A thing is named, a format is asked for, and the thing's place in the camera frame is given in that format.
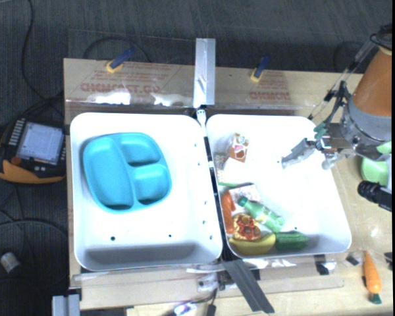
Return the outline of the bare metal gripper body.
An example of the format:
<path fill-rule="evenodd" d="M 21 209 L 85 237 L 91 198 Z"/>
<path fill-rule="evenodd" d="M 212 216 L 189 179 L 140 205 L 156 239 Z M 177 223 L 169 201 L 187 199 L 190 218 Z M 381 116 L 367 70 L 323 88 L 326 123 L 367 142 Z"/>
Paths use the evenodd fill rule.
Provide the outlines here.
<path fill-rule="evenodd" d="M 316 147 L 325 153 L 359 155 L 369 159 L 382 159 L 379 146 L 384 141 L 372 138 L 353 124 L 322 122 L 315 127 Z"/>

